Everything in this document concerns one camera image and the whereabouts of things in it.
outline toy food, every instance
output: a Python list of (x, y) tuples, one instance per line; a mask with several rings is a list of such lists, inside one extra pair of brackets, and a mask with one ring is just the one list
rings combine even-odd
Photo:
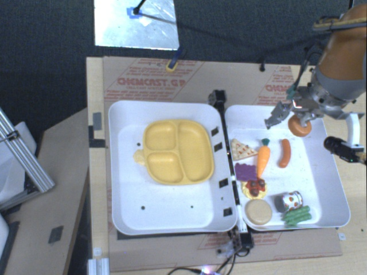
[(287, 225), (297, 225), (297, 223), (299, 222), (310, 220), (312, 218), (309, 211), (310, 207), (303, 206), (296, 210), (286, 212), (283, 220), (286, 222)]
[(295, 136), (303, 137), (308, 135), (311, 132), (312, 125), (310, 121), (308, 121), (306, 125), (306, 127), (301, 126), (296, 114), (288, 120), (288, 128)]
[(261, 142), (263, 145), (260, 147), (257, 155), (257, 178), (260, 178), (263, 174), (270, 158), (270, 148), (268, 147), (270, 140), (262, 139)]
[(289, 140), (287, 139), (282, 140), (282, 149), (283, 149), (283, 157), (279, 162), (279, 167), (286, 168), (291, 159), (291, 144)]
[(249, 199), (262, 199), (266, 196), (268, 187), (264, 179), (241, 182), (242, 192)]
[(257, 151), (237, 139), (231, 141), (232, 159), (234, 161), (257, 155)]
[(295, 210), (303, 206), (303, 198), (299, 191), (287, 192), (274, 199), (275, 207), (279, 212)]
[(237, 180), (246, 182), (256, 180), (256, 166), (236, 163), (235, 173)]
[(272, 210), (269, 204), (262, 199), (249, 201), (245, 206), (247, 218), (256, 225), (268, 223), (272, 217)]

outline toy pizza slice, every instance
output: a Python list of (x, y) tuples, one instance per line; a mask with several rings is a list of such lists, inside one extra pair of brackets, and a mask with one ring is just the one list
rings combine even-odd
[(234, 161), (257, 155), (257, 151), (246, 144), (240, 143), (237, 139), (232, 140), (231, 149)]

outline toy cookie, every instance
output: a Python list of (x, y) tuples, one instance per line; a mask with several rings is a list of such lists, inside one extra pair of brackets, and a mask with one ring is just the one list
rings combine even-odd
[(254, 199), (245, 206), (247, 218), (256, 225), (268, 223), (272, 217), (272, 210), (269, 204), (263, 199)]

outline yellow plate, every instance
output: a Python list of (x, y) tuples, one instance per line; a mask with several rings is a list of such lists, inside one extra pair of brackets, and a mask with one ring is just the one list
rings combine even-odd
[(200, 183), (214, 171), (209, 136), (195, 121), (151, 123), (144, 131), (143, 152), (150, 176), (163, 184)]

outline cable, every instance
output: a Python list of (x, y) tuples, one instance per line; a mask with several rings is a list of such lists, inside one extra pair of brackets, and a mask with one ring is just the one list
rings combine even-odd
[(236, 256), (237, 256), (237, 253), (235, 253), (235, 254), (233, 255), (233, 261), (232, 261), (232, 264), (231, 264), (231, 268), (229, 269), (229, 271), (228, 271), (227, 275), (230, 275), (230, 273), (231, 273), (231, 272), (232, 272), (232, 270), (233, 270), (233, 267), (235, 266)]
[(345, 30), (352, 28), (366, 27), (367, 19), (365, 17), (350, 19), (347, 21), (340, 21), (335, 18), (320, 18), (312, 26), (312, 30), (315, 32), (333, 31), (333, 30)]
[(186, 271), (193, 272), (195, 274), (201, 274), (201, 270), (199, 270), (199, 269), (192, 269), (192, 268), (185, 268), (185, 267), (177, 267), (177, 268), (174, 268), (173, 270), (171, 270), (167, 275), (171, 275), (174, 272), (176, 272), (177, 270), (186, 270)]
[(235, 262), (236, 262), (236, 257), (240, 257), (240, 258), (244, 258), (246, 257), (249, 253), (250, 253), (250, 248), (246, 248), (247, 252), (244, 255), (239, 255), (239, 251), (235, 252), (234, 255), (230, 256), (217, 270), (216, 273), (219, 273), (227, 264), (228, 262), (231, 260), (231, 258), (233, 258), (232, 264), (231, 264), (231, 268), (229, 269), (228, 273), (226, 275), (230, 275), (230, 273), (233, 270), (233, 267), (235, 266)]
[[(247, 249), (247, 252), (244, 255), (239, 255), (239, 251), (237, 251), (232, 256), (230, 256), (227, 260), (225, 260), (222, 265), (220, 265), (220, 267), (216, 270), (216, 273), (219, 273), (224, 267), (226, 267), (228, 262), (233, 258), (232, 263), (231, 263), (231, 268), (228, 270), (228, 273), (226, 274), (226, 275), (230, 275), (232, 270), (233, 270), (233, 267), (235, 266), (236, 257), (244, 258), (249, 253), (250, 253), (250, 249)], [(171, 275), (174, 272), (176, 272), (177, 270), (186, 270), (186, 271), (190, 271), (190, 272), (195, 273), (195, 274), (201, 274), (202, 273), (202, 271), (199, 270), (199, 269), (186, 268), (186, 267), (177, 267), (177, 268), (174, 268), (173, 270), (171, 270), (167, 275)]]
[(308, 50), (307, 50), (307, 52), (306, 52), (306, 55), (305, 55), (305, 57), (304, 57), (304, 60), (303, 60), (303, 62), (302, 62), (302, 64), (301, 64), (301, 66), (300, 66), (300, 69), (299, 69), (299, 73), (298, 73), (298, 77), (297, 77), (297, 79), (295, 80), (295, 82), (294, 82), (294, 84), (293, 84), (293, 90), (296, 90), (296, 88), (298, 87), (298, 84), (299, 84), (299, 82), (300, 82), (300, 78), (302, 77), (302, 74), (305, 72), (305, 70), (307, 69), (307, 67), (309, 66), (309, 64), (310, 64), (310, 58), (311, 58), (311, 56), (312, 55), (314, 55), (314, 54), (318, 54), (318, 55), (322, 55), (322, 53), (321, 52), (317, 52), (317, 51), (313, 51), (313, 52), (311, 52), (311, 53), (309, 53), (310, 52), (310, 50), (312, 49), (312, 47), (311, 48), (309, 48)]

